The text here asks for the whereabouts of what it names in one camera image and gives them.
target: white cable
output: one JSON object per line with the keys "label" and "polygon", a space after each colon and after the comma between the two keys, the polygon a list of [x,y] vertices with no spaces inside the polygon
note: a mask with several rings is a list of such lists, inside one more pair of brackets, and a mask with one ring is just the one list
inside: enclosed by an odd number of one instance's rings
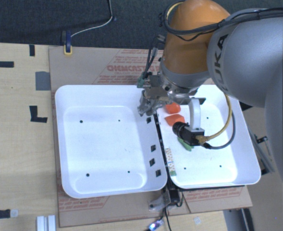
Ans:
{"label": "white cable", "polygon": [[89,31],[89,30],[92,30],[92,29],[96,29],[96,28],[100,28],[100,27],[106,26],[109,22],[111,22],[111,21],[112,21],[112,18],[113,18],[112,9],[111,9],[111,0],[108,0],[108,1],[109,1],[109,6],[110,6],[110,7],[109,7],[109,8],[110,8],[110,12],[111,12],[111,17],[110,17],[110,19],[109,19],[106,23],[104,23],[104,24],[102,24],[102,25],[95,26],[95,27],[91,27],[91,28],[88,28],[88,29],[79,31],[79,32],[77,32],[77,33],[74,33],[74,34],[71,35],[71,38],[72,38],[73,36],[79,34],[79,33],[83,33],[83,32],[86,32],[86,31]]}

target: black fabric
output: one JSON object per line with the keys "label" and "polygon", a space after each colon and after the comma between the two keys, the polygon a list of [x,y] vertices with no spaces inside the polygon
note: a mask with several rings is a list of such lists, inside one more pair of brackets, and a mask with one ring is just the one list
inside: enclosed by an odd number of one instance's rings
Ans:
{"label": "black fabric", "polygon": [[[111,0],[116,21],[72,38],[73,46],[147,49],[160,28],[158,15],[175,0]],[[283,0],[213,0],[234,13],[283,7]],[[107,0],[0,0],[0,42],[60,45],[72,34],[108,21]]]}

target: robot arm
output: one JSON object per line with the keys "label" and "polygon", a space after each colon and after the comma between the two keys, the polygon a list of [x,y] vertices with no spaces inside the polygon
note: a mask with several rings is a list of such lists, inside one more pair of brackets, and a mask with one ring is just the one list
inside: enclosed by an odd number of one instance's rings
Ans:
{"label": "robot arm", "polygon": [[283,177],[283,8],[230,15],[210,0],[180,0],[166,8],[162,24],[168,34],[160,70],[143,75],[140,115],[186,102],[211,78],[225,94],[265,108]]}

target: red object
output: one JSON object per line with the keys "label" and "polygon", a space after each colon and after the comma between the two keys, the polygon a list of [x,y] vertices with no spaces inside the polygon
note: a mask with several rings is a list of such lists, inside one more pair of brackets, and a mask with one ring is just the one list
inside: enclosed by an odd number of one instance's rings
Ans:
{"label": "red object", "polygon": [[170,126],[173,126],[174,123],[176,123],[176,122],[178,122],[178,121],[181,121],[181,122],[184,122],[184,123],[185,123],[184,116],[182,116],[182,115],[180,115],[180,114],[174,114],[174,115],[167,116],[167,117],[165,117],[165,120],[167,121],[167,123],[168,123]]}
{"label": "red object", "polygon": [[181,111],[181,107],[177,103],[166,104],[165,107],[169,114],[176,114]]}

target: yellow clip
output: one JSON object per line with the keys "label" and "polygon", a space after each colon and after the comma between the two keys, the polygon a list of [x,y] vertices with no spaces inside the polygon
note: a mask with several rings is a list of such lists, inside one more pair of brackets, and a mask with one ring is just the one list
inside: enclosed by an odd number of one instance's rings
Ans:
{"label": "yellow clip", "polygon": [[66,56],[72,55],[72,53],[73,53],[73,47],[72,47],[72,45],[70,46],[70,52],[66,52],[66,51],[65,51],[65,45],[64,45],[64,47],[63,47],[63,51],[64,51],[64,54],[65,54]]}

